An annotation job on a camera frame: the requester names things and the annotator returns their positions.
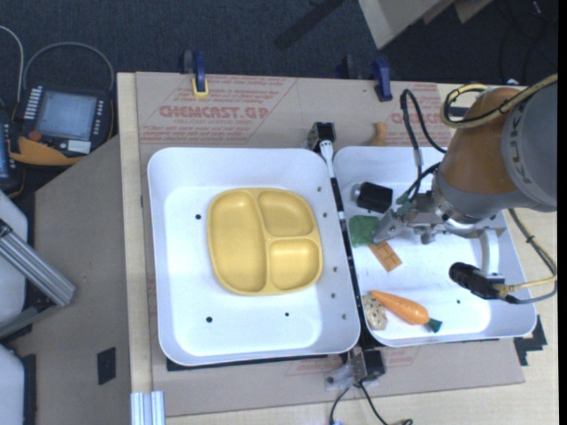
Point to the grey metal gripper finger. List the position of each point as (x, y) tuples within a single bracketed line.
[(427, 237), (389, 228)]

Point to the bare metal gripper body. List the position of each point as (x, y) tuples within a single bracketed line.
[(427, 213)]

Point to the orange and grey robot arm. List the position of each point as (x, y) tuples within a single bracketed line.
[(487, 149)]

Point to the green broccoli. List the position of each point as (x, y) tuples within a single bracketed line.
[(361, 230)]

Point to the orange square biscuit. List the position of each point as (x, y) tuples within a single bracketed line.
[(389, 257)]

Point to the white plastic tray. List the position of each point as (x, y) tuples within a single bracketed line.
[(443, 272), (248, 326)]

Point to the thin black and white rod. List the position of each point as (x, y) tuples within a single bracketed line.
[(337, 193)]

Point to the orange carrot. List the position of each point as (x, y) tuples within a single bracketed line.
[(403, 308)]

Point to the beige chocolate chip cookie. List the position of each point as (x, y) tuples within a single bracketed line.
[(375, 314)]

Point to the tan toy chicken leg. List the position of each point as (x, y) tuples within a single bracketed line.
[(378, 136)]

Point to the yellow divided plate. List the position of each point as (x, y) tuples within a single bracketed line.
[(239, 241)]

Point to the brown cardboard board red print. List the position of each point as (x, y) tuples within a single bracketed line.
[(248, 113)]

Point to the black cylinder on white bracket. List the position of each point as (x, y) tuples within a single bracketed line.
[(474, 279)]

